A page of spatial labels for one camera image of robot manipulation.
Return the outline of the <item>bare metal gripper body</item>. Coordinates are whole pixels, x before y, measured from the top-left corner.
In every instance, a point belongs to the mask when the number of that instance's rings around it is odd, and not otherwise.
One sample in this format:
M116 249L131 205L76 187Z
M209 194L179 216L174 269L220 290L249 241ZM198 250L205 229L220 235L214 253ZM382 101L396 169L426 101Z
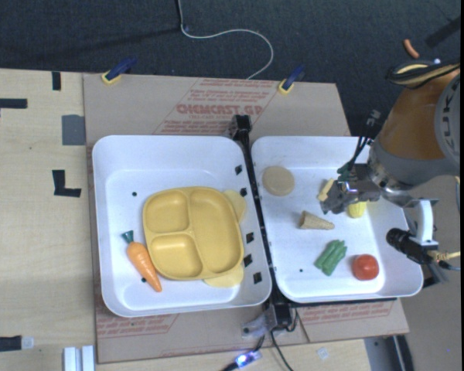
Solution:
M361 202L376 202L380 198L407 207L413 202L411 184L399 163L349 163L345 165L345 207Z

